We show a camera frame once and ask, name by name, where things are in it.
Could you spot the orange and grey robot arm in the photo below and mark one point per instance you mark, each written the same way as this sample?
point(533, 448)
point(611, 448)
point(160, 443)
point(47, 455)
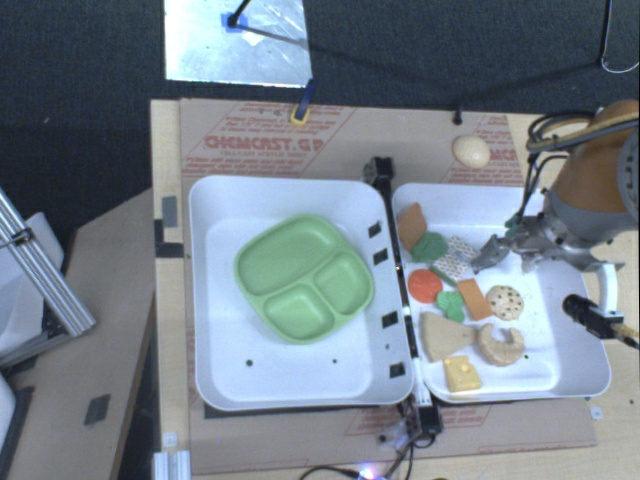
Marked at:
point(590, 178)

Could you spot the white plastic tray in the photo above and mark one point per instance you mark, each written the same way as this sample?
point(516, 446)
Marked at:
point(225, 318)
point(560, 328)

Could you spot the white patterned packet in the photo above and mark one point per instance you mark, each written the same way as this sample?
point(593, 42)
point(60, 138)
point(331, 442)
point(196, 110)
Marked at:
point(457, 258)

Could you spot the green lettuce leaf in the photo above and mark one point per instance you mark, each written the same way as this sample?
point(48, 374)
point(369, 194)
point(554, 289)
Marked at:
point(429, 247)

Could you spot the orange cheese slice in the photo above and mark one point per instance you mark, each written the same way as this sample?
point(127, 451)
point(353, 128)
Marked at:
point(476, 299)

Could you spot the orange toast slice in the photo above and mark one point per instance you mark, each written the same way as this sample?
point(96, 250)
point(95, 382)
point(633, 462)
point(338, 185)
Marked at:
point(411, 225)

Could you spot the chocolate chip biscuit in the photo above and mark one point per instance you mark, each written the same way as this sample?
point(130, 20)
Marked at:
point(505, 302)

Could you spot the brown cardboard board red print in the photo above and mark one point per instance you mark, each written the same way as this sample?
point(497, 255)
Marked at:
point(260, 140)

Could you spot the beige egg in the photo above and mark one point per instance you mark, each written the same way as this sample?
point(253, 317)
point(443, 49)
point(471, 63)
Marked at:
point(471, 151)

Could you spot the beige croissant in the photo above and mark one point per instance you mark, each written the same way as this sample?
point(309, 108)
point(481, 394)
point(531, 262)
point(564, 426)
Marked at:
point(497, 350)

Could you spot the beige pizza slice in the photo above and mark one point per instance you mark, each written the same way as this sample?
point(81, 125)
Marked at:
point(442, 338)

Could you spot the black cylinder on white bracket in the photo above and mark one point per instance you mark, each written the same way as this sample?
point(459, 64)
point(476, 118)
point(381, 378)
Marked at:
point(590, 313)

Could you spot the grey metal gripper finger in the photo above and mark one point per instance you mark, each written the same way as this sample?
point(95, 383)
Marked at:
point(532, 262)
point(487, 256)

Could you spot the green broccoli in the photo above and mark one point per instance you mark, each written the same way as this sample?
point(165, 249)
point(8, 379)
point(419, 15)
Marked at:
point(451, 305)

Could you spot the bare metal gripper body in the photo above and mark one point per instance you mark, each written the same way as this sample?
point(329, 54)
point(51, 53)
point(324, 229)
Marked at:
point(545, 240)

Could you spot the green pea pod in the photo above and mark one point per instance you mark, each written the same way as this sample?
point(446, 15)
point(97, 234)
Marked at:
point(444, 276)

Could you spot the yellow cheese block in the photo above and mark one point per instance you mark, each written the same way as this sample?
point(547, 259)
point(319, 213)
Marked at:
point(462, 374)

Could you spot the red tomato slice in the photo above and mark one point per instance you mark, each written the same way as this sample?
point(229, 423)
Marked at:
point(424, 285)

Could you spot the green divided plate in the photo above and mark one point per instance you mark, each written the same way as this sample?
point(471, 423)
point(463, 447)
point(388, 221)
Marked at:
point(300, 273)

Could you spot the thin black and white rod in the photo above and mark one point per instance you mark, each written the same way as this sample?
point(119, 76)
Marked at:
point(403, 293)

